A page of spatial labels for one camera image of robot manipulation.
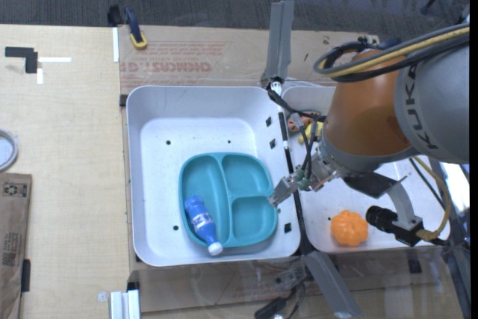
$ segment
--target teal plate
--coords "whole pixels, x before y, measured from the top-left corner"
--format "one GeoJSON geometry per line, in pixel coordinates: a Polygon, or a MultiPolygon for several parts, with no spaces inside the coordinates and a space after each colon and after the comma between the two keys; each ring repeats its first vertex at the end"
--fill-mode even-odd
{"type": "Polygon", "coordinates": [[[196,155],[183,164],[179,175],[179,206],[187,233],[207,246],[184,210],[184,201],[199,195],[224,248],[265,241],[277,226],[277,210],[267,201],[273,190],[266,167],[256,157],[229,152],[196,155]]]}

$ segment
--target orange toy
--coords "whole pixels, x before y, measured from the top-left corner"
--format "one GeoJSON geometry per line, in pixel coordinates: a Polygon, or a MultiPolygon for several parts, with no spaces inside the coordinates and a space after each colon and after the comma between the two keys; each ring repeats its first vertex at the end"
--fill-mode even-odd
{"type": "Polygon", "coordinates": [[[340,244],[357,246],[368,238],[368,222],[359,213],[343,210],[332,218],[332,235],[340,244]]]}

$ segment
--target water bottle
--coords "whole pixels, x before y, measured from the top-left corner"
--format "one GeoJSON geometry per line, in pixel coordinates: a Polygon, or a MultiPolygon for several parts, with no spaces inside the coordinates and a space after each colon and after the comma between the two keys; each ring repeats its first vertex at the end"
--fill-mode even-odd
{"type": "Polygon", "coordinates": [[[209,215],[204,201],[200,196],[190,196],[184,201],[184,209],[194,232],[206,242],[211,255],[218,255],[223,251],[223,245],[216,238],[216,223],[209,215]]]}

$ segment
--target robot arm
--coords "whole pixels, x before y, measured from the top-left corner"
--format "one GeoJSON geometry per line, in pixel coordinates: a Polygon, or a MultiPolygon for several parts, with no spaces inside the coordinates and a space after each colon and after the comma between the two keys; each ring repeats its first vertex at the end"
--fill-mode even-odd
{"type": "MultiPolygon", "coordinates": [[[[469,163],[469,22],[385,50],[346,46],[359,51],[349,64],[332,68],[345,51],[339,47],[314,65],[338,86],[309,172],[296,168],[269,202],[277,206],[297,190],[316,191],[340,177],[369,196],[388,193],[397,213],[372,206],[366,219],[414,246],[423,239],[417,236],[423,232],[421,218],[413,214],[400,181],[374,171],[415,155],[469,163]]],[[[294,122],[300,128],[299,116],[294,122]]]]}

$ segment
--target brown package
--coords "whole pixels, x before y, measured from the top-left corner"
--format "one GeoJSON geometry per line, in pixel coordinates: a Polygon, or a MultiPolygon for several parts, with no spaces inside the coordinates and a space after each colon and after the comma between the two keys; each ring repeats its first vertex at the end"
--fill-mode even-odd
{"type": "Polygon", "coordinates": [[[0,319],[18,319],[31,175],[0,173],[0,319]]]}

